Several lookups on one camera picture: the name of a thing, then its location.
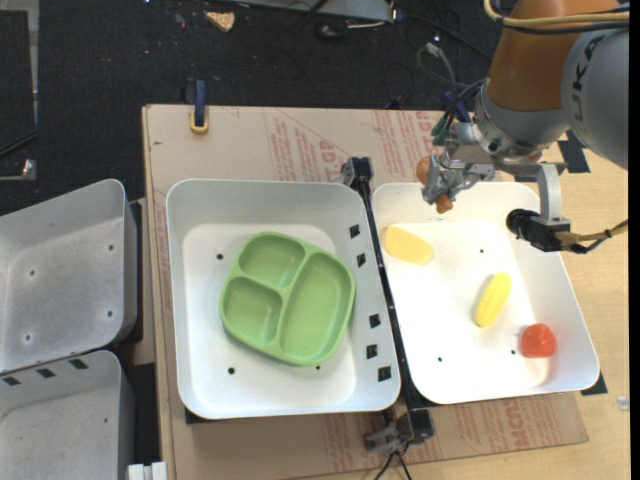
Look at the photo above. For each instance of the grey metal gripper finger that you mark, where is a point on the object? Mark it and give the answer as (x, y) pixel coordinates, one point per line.
(456, 185)
(432, 183)

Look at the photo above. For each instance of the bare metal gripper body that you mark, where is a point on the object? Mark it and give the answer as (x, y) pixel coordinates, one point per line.
(467, 155)

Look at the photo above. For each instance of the orange toy sausage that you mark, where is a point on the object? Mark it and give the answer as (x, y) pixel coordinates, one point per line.
(444, 204)

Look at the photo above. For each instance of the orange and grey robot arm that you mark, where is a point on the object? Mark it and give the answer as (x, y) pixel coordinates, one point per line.
(535, 58)

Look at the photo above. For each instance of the yellow half-round toy slice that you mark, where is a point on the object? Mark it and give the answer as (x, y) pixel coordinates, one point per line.
(406, 245)

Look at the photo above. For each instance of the thin black rod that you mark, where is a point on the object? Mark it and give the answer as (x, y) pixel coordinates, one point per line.
(391, 298)

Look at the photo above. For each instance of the white plastic tray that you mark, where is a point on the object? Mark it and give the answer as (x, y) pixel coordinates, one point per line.
(450, 328)
(60, 423)
(60, 278)
(200, 368)

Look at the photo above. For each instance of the brown cardboard board red print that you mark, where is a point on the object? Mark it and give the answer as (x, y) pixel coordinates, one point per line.
(280, 138)

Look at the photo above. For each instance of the green divided plate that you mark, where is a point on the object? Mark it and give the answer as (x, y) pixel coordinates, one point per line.
(315, 293)

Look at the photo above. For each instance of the red toy tomato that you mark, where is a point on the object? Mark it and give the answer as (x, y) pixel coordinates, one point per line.
(538, 341)

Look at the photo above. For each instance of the tan toy bread slice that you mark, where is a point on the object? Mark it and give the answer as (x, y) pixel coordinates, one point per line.
(221, 20)

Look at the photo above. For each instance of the black cylinder on white bracket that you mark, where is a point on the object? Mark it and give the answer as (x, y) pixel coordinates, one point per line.
(542, 230)

